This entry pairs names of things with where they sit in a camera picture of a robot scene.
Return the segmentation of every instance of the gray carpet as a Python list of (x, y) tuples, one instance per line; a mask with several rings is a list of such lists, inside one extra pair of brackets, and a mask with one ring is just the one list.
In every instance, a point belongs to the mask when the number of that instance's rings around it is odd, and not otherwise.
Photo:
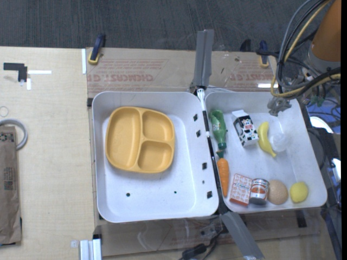
[[(99, 33), (106, 47), (195, 50), (196, 33), (215, 30), (213, 50), (279, 50), (306, 0), (0, 0), (0, 46), (84, 48)], [(307, 30), (315, 29), (313, 22)]]

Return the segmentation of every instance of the tin can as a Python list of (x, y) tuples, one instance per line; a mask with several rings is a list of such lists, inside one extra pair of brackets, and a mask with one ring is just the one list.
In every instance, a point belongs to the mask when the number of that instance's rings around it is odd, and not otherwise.
[(266, 204), (266, 199), (269, 190), (269, 182), (262, 178), (256, 178), (252, 181), (250, 188), (249, 202), (253, 204)]

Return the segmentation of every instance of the banana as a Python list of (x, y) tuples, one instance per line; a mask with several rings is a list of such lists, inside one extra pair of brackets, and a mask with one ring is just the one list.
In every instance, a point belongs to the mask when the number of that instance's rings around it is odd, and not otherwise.
[(265, 152), (271, 154), (272, 157), (276, 157), (276, 153), (272, 150), (272, 146), (269, 142), (269, 139), (267, 137), (267, 132), (269, 130), (269, 122), (264, 121), (259, 127), (258, 127), (258, 135), (259, 135), (259, 146), (262, 150)]

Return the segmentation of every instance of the paper bag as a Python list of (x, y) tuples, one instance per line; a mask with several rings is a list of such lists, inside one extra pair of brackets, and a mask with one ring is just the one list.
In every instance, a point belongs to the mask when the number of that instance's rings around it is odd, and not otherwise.
[(0, 244), (21, 240), (16, 129), (0, 126)]

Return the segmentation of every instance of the carrot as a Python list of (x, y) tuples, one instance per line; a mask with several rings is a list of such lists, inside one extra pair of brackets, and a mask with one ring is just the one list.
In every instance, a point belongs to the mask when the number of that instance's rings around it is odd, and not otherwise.
[(220, 158), (217, 161), (217, 167), (219, 172), (219, 178), (221, 180), (221, 187), (223, 195), (226, 197), (228, 194), (229, 187), (229, 163), (224, 158)]

